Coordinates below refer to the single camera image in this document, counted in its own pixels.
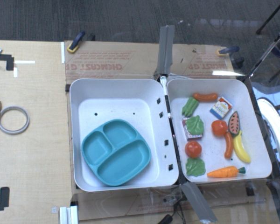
sausage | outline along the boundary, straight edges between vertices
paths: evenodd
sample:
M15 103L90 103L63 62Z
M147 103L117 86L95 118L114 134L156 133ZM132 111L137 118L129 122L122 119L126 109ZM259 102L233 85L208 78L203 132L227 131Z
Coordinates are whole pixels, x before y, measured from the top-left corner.
M213 100L218 99L218 94L211 93L211 94L203 95L203 94L199 94L199 93L194 93L193 98L198 101L213 101Z
M233 152L233 139L232 139L232 135L230 132L226 132L224 134L225 137L225 141L226 141L226 151L224 154L224 157L226 159L231 158L232 152Z

small box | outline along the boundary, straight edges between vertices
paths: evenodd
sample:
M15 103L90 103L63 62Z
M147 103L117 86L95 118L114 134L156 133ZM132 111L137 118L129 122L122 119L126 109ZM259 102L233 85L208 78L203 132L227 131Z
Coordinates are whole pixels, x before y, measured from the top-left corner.
M211 108L210 112L218 119L223 119L231 108L232 104L224 97L220 97L219 100Z
M201 138L202 134L193 135L188 131L187 125L186 125L186 120L187 119L189 119L189 118L183 118L182 119L182 126L183 126L183 129L185 131L185 135L186 135L187 140Z

white plastic tray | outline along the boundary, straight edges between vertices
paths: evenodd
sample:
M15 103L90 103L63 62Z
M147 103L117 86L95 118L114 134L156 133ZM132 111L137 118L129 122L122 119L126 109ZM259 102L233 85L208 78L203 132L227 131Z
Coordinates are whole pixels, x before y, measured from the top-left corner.
M249 92L246 86L233 79L174 79L168 82L168 96L173 117L173 125L176 141L179 148L183 174L191 182L222 182L227 180L266 178L271 174L272 164L262 138L262 134L255 116ZM187 155L184 147L188 142L182 127L182 107L186 104L189 97L194 92L208 94L217 93L226 98L233 105L232 109L222 119L228 123L229 117L233 112L239 113L242 143L250 155L251 163L242 162L233 151L232 160L224 158L226 143L224 137L216 137L211 130L211 123L217 118L210 113L211 107L215 102L200 102L195 109L193 116L199 115L204 123L204 133L200 140L202 146L200 158L205 162L206 172L204 175L194 177L187 176L186 162ZM238 175L234 178L208 178L207 173L215 169L234 165L237 168L245 167L246 174Z
M151 79L79 79L70 86L70 107L74 177L80 189L91 192L162 187L177 181L175 149L164 92L158 82ZM102 183L81 153L85 136L112 119L129 122L151 150L150 163L133 179L117 187Z

silver ring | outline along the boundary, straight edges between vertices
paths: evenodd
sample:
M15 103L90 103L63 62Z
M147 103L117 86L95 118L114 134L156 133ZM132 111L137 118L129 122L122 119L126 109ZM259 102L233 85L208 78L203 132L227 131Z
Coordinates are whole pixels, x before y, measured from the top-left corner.
M18 129L18 130L8 130L8 129L6 129L6 128L4 128L2 126L1 118L2 118L2 116L7 111L10 111L10 110L18 110L18 111L22 112L26 116L26 124L21 129ZM28 125L29 125L29 115L28 115L27 111L24 108L19 107L19 106L9 106L9 107L6 107L3 110L1 110L1 113L0 113L0 129L3 132L8 133L8 134L19 134L19 133L24 132L28 128Z

watermelon slice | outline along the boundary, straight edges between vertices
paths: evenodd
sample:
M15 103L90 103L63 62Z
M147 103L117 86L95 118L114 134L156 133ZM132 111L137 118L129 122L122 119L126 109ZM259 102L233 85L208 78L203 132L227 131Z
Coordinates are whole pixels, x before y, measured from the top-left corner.
M228 130L233 135L238 135L240 131L240 122L239 122L239 116L238 112L235 111L229 118L228 121Z

